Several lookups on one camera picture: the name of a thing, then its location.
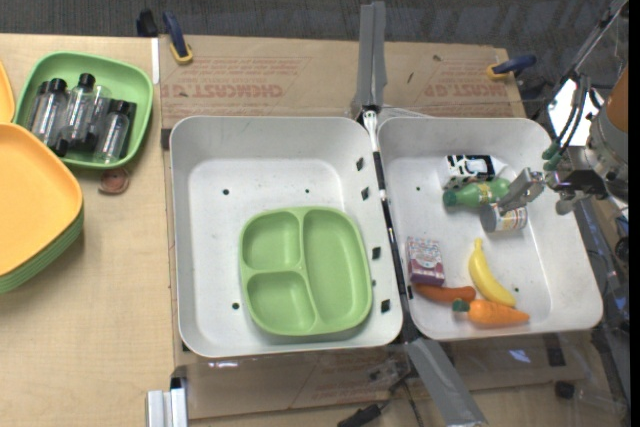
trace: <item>can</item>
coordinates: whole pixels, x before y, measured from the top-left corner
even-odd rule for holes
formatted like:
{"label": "can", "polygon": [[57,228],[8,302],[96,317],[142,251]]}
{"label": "can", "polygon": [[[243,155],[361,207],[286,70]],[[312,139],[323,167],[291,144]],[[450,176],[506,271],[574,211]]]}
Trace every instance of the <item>can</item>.
{"label": "can", "polygon": [[526,207],[508,210],[503,215],[500,215],[500,209],[496,203],[480,208],[480,223],[487,233],[521,230],[527,225],[528,219]]}

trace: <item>carrot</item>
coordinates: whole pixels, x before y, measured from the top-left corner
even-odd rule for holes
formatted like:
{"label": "carrot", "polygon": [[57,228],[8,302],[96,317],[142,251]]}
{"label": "carrot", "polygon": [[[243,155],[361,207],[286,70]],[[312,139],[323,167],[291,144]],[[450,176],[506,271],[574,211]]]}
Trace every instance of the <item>carrot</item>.
{"label": "carrot", "polygon": [[469,302],[456,299],[453,301],[452,308],[453,311],[467,312],[469,320],[484,325],[520,324],[529,320],[528,313],[485,299],[474,299]]}
{"label": "carrot", "polygon": [[441,303],[452,303],[456,299],[470,302],[476,298],[476,289],[473,287],[448,288],[424,283],[413,283],[412,287],[420,295]]}

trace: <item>orange plate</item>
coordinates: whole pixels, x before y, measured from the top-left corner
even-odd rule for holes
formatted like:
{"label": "orange plate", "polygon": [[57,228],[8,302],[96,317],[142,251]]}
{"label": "orange plate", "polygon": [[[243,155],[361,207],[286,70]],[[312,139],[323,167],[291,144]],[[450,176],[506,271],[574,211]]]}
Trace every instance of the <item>orange plate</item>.
{"label": "orange plate", "polygon": [[13,119],[16,104],[11,93],[9,77],[0,61],[0,123],[9,123]]}
{"label": "orange plate", "polygon": [[82,190],[54,153],[0,123],[0,276],[37,256],[78,217]]}

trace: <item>green tray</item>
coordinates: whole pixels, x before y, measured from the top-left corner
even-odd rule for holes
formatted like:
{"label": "green tray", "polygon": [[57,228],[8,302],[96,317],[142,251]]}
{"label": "green tray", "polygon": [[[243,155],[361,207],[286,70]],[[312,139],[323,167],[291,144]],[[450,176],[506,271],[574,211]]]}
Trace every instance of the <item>green tray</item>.
{"label": "green tray", "polygon": [[336,333],[359,325],[371,309],[360,231],[333,208],[285,208],[251,218],[240,235],[240,275],[251,317],[268,333]]}
{"label": "green tray", "polygon": [[82,73],[91,73],[96,84],[107,86],[113,98],[136,104],[129,135],[127,154],[108,164],[94,162],[92,154],[70,150],[61,160],[68,165],[89,169],[112,169],[128,163],[138,152],[151,117],[153,104],[153,84],[139,68],[93,54],[82,52],[54,52],[44,56],[34,66],[22,88],[14,122],[25,126],[36,90],[42,82],[61,78],[68,88],[75,87]]}

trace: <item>toy banana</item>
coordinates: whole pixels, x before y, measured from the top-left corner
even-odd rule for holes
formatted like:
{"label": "toy banana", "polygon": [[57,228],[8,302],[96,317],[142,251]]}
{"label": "toy banana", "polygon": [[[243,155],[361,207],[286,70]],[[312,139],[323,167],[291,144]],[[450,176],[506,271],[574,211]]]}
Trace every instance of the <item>toy banana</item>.
{"label": "toy banana", "polygon": [[516,299],[506,288],[493,276],[489,264],[482,251],[482,239],[475,240],[475,246],[469,258],[469,274],[480,293],[490,301],[504,304],[505,306],[515,306]]}

